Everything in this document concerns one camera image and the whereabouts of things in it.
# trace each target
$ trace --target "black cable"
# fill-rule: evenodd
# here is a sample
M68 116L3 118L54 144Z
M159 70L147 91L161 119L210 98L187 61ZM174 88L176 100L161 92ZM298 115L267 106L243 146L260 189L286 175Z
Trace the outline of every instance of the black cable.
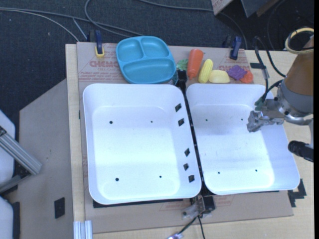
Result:
M201 223L200 220L200 216L196 216L194 219L192 219L185 227L182 228L181 231L179 231L177 234L181 234L183 233L186 229L188 229L190 227L190 225L192 225L194 223L194 221L198 219L199 220L199 224L200 224L200 229L201 229L201 233L203 235L203 239L205 239L205 234L204 234L204 229L203 229L203 224Z
M262 101L264 102L266 100L267 93L269 92L268 88L268 79L265 79L265 93L263 95Z
M178 234L183 233L186 229L188 229L190 227L190 225L192 225L194 223L194 221L197 219L197 216L191 220L191 222L189 222L185 227L182 228L181 231L178 232Z
M203 239L205 239L203 224L201 223L200 217L199 216L197 216L197 217L198 217L198 221L200 224L201 234L203 235Z
M280 76L286 77L286 75L283 74L282 72L280 72L280 71L277 69L277 67L275 66L274 61L273 61L273 59L272 59L272 57L271 57L271 55L270 55L270 52L269 52L268 48L266 47L266 45L264 44L264 42L260 39L260 37L255 36L254 39L253 39L253 45L254 45L254 47L255 47L255 53L256 53L256 56L257 56L257 58L258 58L259 63L262 63L262 61L261 61L261 58L260 58L260 56L259 56L257 41L259 41L259 42L262 44L264 50L265 50L266 53L267 53L267 56L268 56L268 58L269 58L269 61L270 61L271 65L272 65L272 67L275 69L275 71L276 71Z
M248 44L247 44L247 40L246 40L246 37L244 35L244 32L241 30L240 26L236 23L236 21L234 21L230 16L220 12L219 13L220 15L223 15L224 17L228 18L229 20L231 20L235 25L236 27L238 28L238 30L240 31L241 35L243 36L243 39L244 39L244 42L245 42L245 47L246 47L246 50L248 50Z
M266 96L269 93L269 91L271 91L274 87L278 87L281 84L282 81L283 80L279 80L279 81L275 82L273 85L270 86L270 88L261 97L263 102L265 101Z
M271 17L273 16L273 14L275 13L275 11L276 11L285 1L287 1L287 0L281 0L281 1L276 5L276 7L272 10L271 14L269 15L268 22L267 22L267 37L268 37L269 44L270 44L270 46L271 46L271 48L272 48L273 50L275 50L275 48L274 48L274 46L273 46L273 44L272 44L272 42L271 42L270 34L269 34L270 19L271 19Z

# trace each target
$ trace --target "orange toy carrot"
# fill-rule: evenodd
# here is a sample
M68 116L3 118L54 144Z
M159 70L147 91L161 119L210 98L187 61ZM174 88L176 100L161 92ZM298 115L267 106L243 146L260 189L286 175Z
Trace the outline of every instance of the orange toy carrot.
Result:
M190 51L187 64L187 75L190 80L197 76L203 56L204 53L200 49Z

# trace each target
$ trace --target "metal bracket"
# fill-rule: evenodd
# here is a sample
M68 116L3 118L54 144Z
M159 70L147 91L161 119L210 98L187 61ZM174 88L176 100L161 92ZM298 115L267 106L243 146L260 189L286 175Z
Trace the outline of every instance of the metal bracket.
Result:
M37 175L42 164L29 153L27 153L20 144L12 138L6 130L0 126L0 147L3 148L10 156L12 156L21 166L23 166L31 175ZM25 177L16 175L9 181L0 185L0 194L17 185Z
M284 116L278 111L250 111L247 123L249 132L260 130L263 125L283 124Z
M74 239L93 239L92 221L73 222Z
M201 215L205 211L204 198L198 196L198 200L191 206L181 210L182 220L191 220Z
M65 214L65 198L54 201L54 218L57 219Z
M296 199L304 199L307 195L306 189L304 186L304 182L300 179L300 183L298 185L298 191L294 192L293 190L288 190L288 197L290 200L291 207L296 207Z

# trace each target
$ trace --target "cardboard sheet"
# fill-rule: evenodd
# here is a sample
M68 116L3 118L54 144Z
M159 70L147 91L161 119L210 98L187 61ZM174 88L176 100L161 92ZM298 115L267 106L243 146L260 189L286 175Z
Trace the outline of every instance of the cardboard sheet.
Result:
M181 210L190 206L189 199L175 202L152 204L135 204L127 206L94 208L93 199L88 190L88 171L85 124L83 118L82 94L84 89L93 83L122 83L127 84L118 67L116 58L116 44L104 44L104 58L97 58L94 43L77 43L78 80L81 116L81 140L83 155L83 179L85 218L93 223L93 233L128 231L137 229L183 226L189 220L183 220ZM170 46L175 62L187 59L190 50L194 47ZM204 60L214 61L214 69L227 70L239 65L250 70L245 51L240 50L237 60L229 59L228 48L200 47L204 52ZM187 84L197 82L194 78ZM286 191L237 194L214 196L216 210L212 215L205 217L203 223L216 223L238 220L284 217L293 215Z

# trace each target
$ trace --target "wooden table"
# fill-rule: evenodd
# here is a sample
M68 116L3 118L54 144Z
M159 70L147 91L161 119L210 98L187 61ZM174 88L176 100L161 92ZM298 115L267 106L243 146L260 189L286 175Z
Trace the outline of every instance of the wooden table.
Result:
M255 52L245 51L249 62L258 62ZM266 52L260 55L268 68L270 84L280 80L281 77L272 69ZM290 69L295 55L285 51L271 52L277 68L287 73ZM68 108L70 126L70 150L72 166L72 195L73 195L73 217L74 221L85 221L84 189L82 171L81 130L79 120L79 91L77 75L77 50L76 45L66 45L66 70L68 85ZM260 69L252 69L254 83L264 85ZM289 141L298 140L310 142L310 130L307 126L297 126L284 123L285 131ZM296 157L296 164L303 179L307 196L296 200L296 208L292 217L237 221L226 223L204 224L204 233L207 239L247 239L247 238L289 238L289 239L312 239L315 238L315 214L314 214L314 164L302 158ZM95 239L165 239L178 232L181 227L169 227L160 229L147 229L137 231L126 231L106 234L94 234ZM199 225L193 225L183 232L184 238L202 238Z

